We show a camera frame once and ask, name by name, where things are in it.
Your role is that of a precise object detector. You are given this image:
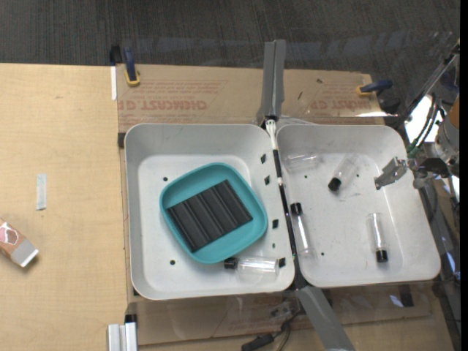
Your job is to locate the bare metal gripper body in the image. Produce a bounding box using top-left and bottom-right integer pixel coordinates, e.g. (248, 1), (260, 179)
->
(407, 146), (461, 179)

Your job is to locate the clear plastic bottle black cap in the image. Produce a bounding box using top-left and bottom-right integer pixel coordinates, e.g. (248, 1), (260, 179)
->
(290, 202), (316, 260)
(223, 255), (280, 282)
(366, 212), (390, 264)
(327, 155), (360, 192)

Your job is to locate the white plastic tray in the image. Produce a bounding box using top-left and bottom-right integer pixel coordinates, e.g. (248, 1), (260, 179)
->
(123, 122), (296, 301)
(274, 124), (442, 290)

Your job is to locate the thin black and white rod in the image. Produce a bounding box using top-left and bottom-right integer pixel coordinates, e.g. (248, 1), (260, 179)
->
(264, 118), (298, 268)

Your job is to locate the black ribbed rectangular insert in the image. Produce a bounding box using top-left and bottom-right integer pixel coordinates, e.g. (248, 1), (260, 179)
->
(166, 179), (254, 254)

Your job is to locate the teal plate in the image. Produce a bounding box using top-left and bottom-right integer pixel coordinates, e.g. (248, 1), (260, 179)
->
(159, 162), (269, 265)

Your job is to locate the brown cardboard board red print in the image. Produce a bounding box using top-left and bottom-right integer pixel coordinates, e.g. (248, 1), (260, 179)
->
(116, 63), (433, 346)

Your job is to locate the brown and white carton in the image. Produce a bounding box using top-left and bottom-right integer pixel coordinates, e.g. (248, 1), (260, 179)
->
(0, 217), (39, 268)

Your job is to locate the black block with thin wires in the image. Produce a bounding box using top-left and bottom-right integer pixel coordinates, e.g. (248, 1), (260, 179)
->
(240, 333), (276, 351)

